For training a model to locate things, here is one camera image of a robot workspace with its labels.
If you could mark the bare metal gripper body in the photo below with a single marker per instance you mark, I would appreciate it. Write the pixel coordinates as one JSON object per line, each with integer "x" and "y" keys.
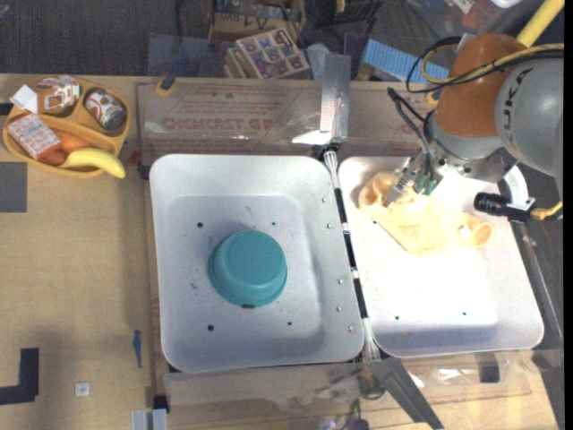
{"x": 432, "y": 170}

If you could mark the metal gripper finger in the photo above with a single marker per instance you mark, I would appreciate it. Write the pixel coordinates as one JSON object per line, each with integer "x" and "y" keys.
{"x": 397, "y": 191}

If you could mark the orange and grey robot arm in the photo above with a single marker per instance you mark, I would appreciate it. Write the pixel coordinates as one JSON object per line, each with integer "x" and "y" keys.
{"x": 474, "y": 101}

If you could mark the pale yellow cloth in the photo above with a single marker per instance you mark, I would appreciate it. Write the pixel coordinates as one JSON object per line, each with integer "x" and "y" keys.
{"x": 421, "y": 226}

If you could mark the white plastic tray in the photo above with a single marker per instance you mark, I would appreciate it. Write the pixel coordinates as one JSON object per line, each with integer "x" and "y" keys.
{"x": 250, "y": 182}
{"x": 438, "y": 294}

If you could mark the teal bowl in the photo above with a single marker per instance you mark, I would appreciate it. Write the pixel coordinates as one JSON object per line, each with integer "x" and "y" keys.
{"x": 248, "y": 267}

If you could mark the red and white can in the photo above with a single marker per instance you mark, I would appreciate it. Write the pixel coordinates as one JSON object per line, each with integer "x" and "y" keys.
{"x": 106, "y": 108}

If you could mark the yellow banana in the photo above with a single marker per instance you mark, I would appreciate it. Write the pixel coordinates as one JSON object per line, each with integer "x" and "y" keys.
{"x": 96, "y": 158}

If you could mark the orange divided plate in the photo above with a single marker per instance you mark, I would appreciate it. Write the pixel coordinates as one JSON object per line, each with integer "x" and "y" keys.
{"x": 80, "y": 119}

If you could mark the orange carrot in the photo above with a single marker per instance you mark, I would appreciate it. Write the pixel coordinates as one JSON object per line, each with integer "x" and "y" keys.
{"x": 71, "y": 143}

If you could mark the orange and white carton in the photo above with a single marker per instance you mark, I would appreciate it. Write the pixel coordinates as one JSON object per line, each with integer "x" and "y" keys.
{"x": 56, "y": 97}

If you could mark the red and white packet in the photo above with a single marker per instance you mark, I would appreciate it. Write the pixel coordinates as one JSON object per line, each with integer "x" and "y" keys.
{"x": 33, "y": 135}

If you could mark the small white box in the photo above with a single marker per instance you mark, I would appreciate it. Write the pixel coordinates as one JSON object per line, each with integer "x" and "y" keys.
{"x": 24, "y": 98}

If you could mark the black cylinder on white bracket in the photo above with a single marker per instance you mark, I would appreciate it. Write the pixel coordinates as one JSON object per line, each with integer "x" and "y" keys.
{"x": 497, "y": 205}

